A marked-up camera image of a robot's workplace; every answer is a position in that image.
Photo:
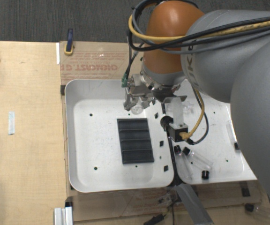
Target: white tray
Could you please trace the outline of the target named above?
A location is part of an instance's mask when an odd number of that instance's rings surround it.
[[[184,122],[189,130],[199,117],[200,108],[191,86],[184,81],[177,94],[187,95],[184,104]],[[68,136],[68,168],[72,187],[79,192],[102,192],[124,189],[159,188],[173,180],[173,167],[166,132],[160,126],[161,104],[134,115],[123,108],[125,91],[119,80],[73,80],[66,85],[66,113]],[[230,120],[229,104],[202,95],[210,130],[203,142],[188,146],[214,162],[208,180],[202,180],[201,171],[192,166],[190,184],[255,180],[255,176],[240,151],[235,151],[228,137],[226,124]],[[170,106],[166,106],[171,115]],[[147,118],[152,142],[153,163],[122,164],[117,119]],[[203,135],[205,123],[195,132],[195,141]]]

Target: table surface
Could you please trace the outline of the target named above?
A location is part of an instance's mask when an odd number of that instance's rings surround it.
[[[0,225],[51,225],[67,198],[60,66],[55,43],[0,41]],[[8,113],[15,134],[8,135]],[[263,204],[270,206],[262,193]],[[215,224],[268,224],[243,206],[207,209]],[[171,224],[170,218],[164,224]],[[150,216],[78,224],[142,224]],[[186,212],[176,224],[193,224]]]

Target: dark floor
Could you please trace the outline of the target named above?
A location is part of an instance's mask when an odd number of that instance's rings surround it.
[[[76,41],[126,42],[131,7],[140,1],[0,0],[0,40],[58,42],[73,28]],[[270,10],[270,0],[192,1],[205,13],[216,9]],[[145,19],[141,21],[144,28]]]

